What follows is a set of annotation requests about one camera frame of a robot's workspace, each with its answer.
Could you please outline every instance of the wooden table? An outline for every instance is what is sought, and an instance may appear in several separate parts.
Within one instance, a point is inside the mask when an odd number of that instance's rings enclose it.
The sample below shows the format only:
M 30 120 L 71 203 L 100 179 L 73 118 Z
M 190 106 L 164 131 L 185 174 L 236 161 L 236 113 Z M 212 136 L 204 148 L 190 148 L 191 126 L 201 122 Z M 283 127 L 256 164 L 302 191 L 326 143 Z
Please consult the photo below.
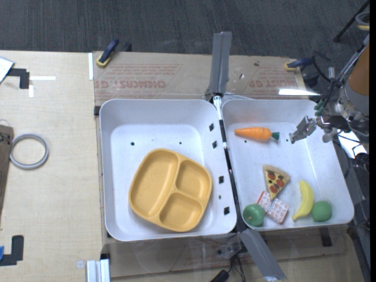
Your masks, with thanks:
M 0 226 L 0 245 L 11 253 L 11 239 L 23 235 L 23 260 L 0 267 L 1 281 L 85 281 L 82 264 L 98 260 L 102 242 L 100 184 L 94 88 L 89 79 L 88 53 L 0 51 L 34 80 L 33 98 L 20 89 L 19 79 L 6 77 L 0 86 L 0 119 L 15 136 L 37 133 L 50 149 L 47 162 L 35 170 L 9 166 Z M 41 145 L 25 140 L 15 156 L 33 162 Z M 363 281 L 357 255 L 343 233 L 340 254 L 283 260 L 289 281 Z M 247 279 L 264 281 L 254 264 L 244 265 Z M 220 269 L 124 277 L 116 281 L 210 281 Z M 240 281 L 231 271 L 229 281 Z

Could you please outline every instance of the pizza slice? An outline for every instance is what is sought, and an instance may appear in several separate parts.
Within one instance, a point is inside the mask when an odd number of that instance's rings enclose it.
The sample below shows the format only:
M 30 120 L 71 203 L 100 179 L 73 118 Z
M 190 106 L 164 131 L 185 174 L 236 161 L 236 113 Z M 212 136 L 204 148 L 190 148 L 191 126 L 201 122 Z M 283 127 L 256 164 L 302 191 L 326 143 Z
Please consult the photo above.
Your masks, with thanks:
M 263 173 L 270 200 L 273 200 L 290 181 L 290 175 L 272 165 L 264 165 Z

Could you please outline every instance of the blue tape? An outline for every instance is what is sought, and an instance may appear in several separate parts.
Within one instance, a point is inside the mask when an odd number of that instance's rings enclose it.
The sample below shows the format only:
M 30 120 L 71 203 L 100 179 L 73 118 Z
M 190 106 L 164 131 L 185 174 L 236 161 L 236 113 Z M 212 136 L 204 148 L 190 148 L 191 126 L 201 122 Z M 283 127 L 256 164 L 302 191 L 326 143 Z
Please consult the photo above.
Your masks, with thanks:
M 0 261 L 2 260 L 3 255 L 4 255 L 4 246 L 0 246 Z

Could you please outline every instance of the white tray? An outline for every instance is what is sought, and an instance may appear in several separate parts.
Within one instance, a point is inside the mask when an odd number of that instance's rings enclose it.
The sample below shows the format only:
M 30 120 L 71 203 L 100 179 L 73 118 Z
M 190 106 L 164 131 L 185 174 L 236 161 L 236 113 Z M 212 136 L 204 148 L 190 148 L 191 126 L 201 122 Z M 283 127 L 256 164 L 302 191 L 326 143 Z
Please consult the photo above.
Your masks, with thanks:
M 309 100 L 228 100 L 222 113 L 226 128 L 227 144 L 234 179 L 243 210 L 248 204 L 256 203 L 266 190 L 263 164 L 279 167 L 291 175 L 289 184 L 278 198 L 290 209 L 283 224 L 265 217 L 264 223 L 254 229 L 267 231 L 311 226 L 346 224 L 354 217 L 354 206 L 341 171 L 333 143 L 324 143 L 324 132 L 318 127 L 306 139 L 291 144 L 289 133 L 304 116 L 314 118 L 315 103 Z M 279 141 L 271 139 L 260 143 L 234 134 L 234 129 L 264 126 L 272 132 L 280 132 Z M 328 221 L 314 222 L 311 216 L 292 220 L 292 215 L 301 202 L 300 180 L 306 180 L 313 188 L 315 201 L 328 200 L 333 215 Z
M 204 100 L 114 99 L 103 104 L 99 118 L 105 223 L 113 238 L 135 241 L 226 234 L 233 230 L 237 216 L 213 105 Z M 213 179 L 205 214 L 191 231 L 176 233 L 159 227 L 136 215 L 129 206 L 133 176 L 143 158 L 158 148 L 195 160 Z

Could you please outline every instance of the yellow divided plate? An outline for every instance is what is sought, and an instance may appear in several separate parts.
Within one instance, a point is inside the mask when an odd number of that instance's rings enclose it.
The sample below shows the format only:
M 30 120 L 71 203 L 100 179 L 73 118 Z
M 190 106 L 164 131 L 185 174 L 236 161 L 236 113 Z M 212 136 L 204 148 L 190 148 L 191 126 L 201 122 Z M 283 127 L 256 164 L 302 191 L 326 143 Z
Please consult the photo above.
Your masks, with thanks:
M 167 149 L 152 150 L 129 189 L 129 204 L 140 217 L 176 232 L 200 222 L 212 192 L 212 177 L 194 160 Z

